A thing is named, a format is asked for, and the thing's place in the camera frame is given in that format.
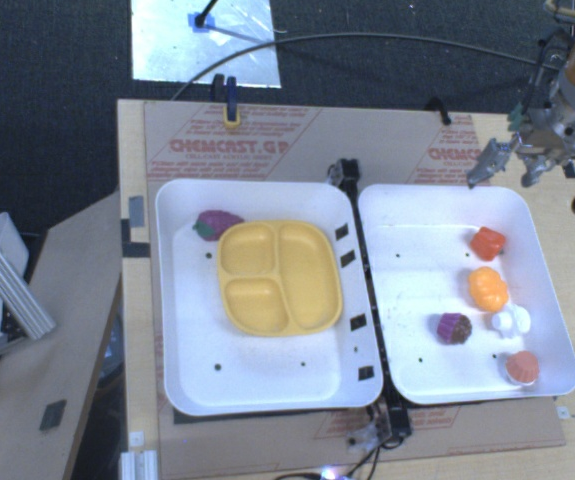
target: black fabric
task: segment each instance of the black fabric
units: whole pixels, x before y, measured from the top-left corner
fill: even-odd
[[[544,0],[270,0],[288,35],[437,36],[533,58]],[[40,232],[116,189],[116,100],[168,99],[131,78],[130,0],[0,0],[0,211]],[[283,88],[241,102],[509,112],[530,68],[456,48],[371,39],[279,51]],[[184,99],[206,100],[208,87]]]

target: purple eggplant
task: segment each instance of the purple eggplant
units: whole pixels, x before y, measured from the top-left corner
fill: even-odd
[[[207,210],[198,216],[194,229],[207,242],[216,242],[230,227],[245,222],[233,213],[223,210]]]

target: yellow bowl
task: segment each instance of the yellow bowl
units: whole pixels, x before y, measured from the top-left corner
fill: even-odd
[[[251,221],[218,242],[218,280],[229,319],[258,336],[311,334],[342,312],[334,252],[302,221]]]

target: white tray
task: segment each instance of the white tray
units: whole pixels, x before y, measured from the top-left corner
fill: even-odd
[[[359,200],[393,382],[407,399],[439,404],[563,395],[575,388],[575,355],[529,209],[500,187],[373,185]],[[480,226],[507,237],[504,254],[476,257],[469,241]],[[510,302],[531,316],[528,334],[503,339],[491,314],[474,307],[469,273],[488,265],[507,283]],[[460,312],[473,327],[463,345],[436,334],[440,315]],[[506,380],[508,355],[539,359],[530,387]]]
[[[339,262],[338,322],[316,334],[270,338],[235,327],[220,297],[217,242],[192,229],[202,211],[215,209],[246,221],[318,226]],[[342,192],[319,183],[174,180],[158,192],[156,221],[165,390],[178,410],[202,416],[363,407],[378,397],[382,369],[352,209]],[[344,225],[349,234],[337,240]],[[340,257],[351,251],[355,260],[341,268]],[[361,315],[365,325],[352,331]]]

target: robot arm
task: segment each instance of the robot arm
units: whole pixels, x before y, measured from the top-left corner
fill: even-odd
[[[545,9],[559,21],[575,23],[575,11],[559,7],[562,0],[547,0]],[[555,34],[543,41],[538,69],[532,77],[528,97],[509,116],[509,130],[514,132],[510,142],[487,144],[478,163],[467,173],[471,188],[503,170],[512,153],[516,153],[527,168],[522,185],[529,187],[538,183],[540,175],[560,165],[565,174],[572,176],[575,159],[575,42],[565,66],[560,70],[552,85],[549,99],[543,108],[531,107],[531,94],[539,83],[543,72],[544,53]]]

